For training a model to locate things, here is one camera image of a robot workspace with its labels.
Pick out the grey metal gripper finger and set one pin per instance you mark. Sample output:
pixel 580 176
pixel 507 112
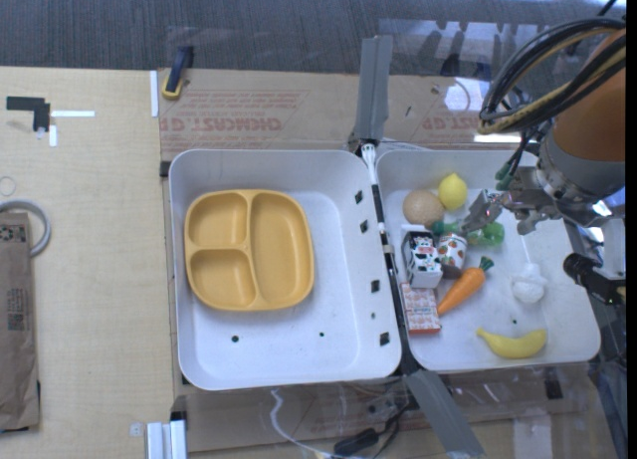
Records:
pixel 531 223
pixel 482 213

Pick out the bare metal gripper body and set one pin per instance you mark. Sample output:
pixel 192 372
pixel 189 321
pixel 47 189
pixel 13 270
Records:
pixel 572 205

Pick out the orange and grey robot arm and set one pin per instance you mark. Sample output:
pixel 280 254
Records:
pixel 592 128

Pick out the green broccoli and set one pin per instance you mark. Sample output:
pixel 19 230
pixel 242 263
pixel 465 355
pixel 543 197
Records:
pixel 490 234

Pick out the yellow lemon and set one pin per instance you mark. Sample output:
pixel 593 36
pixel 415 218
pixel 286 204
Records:
pixel 452 191

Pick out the white cup with strawberry print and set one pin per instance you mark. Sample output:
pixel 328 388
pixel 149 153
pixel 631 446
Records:
pixel 452 248

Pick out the brown egg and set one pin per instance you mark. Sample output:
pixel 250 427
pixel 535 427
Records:
pixel 422 207

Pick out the white lumpy toy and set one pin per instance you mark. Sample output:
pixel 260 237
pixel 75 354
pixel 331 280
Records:
pixel 528 285

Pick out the cow print milk carton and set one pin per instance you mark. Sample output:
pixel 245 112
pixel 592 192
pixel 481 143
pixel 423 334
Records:
pixel 422 258

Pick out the orange carrot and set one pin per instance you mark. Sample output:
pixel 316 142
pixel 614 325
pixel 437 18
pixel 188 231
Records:
pixel 463 288

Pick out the white plastic tray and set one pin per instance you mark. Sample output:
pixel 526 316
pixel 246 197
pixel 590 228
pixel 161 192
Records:
pixel 328 342
pixel 497 307

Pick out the yellow banana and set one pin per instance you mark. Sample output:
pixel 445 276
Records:
pixel 512 345

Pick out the yellow divided plate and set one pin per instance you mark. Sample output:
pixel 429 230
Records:
pixel 271 228

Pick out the brown cardboard board red print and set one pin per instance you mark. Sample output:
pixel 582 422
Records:
pixel 259 113

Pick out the brown paper bag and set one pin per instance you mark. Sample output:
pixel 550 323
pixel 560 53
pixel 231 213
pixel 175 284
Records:
pixel 17 327

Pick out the black cylinder on white bracket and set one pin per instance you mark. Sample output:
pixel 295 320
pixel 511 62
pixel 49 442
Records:
pixel 592 275

